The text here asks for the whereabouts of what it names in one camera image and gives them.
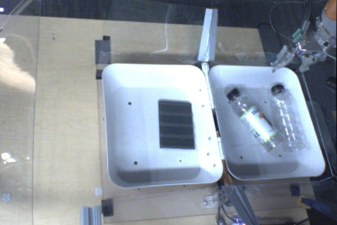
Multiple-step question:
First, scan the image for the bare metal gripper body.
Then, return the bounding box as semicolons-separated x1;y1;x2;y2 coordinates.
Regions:
294;17;337;62

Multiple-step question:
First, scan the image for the clear plastic bottle without label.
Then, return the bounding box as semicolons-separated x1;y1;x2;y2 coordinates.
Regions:
270;83;309;152

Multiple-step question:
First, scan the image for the clear bottle with white label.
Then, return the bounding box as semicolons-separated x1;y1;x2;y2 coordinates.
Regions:
226;88;286;153

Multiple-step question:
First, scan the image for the thin black and white rod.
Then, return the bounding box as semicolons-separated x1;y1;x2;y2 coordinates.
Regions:
201;61;225;161

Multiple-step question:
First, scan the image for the white plastic tray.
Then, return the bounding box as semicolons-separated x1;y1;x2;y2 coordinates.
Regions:
101;62;224;190
207;64;326;181

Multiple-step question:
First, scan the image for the dark grey ribbed rectangular pad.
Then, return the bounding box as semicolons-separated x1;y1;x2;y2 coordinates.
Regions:
157;99;196;150

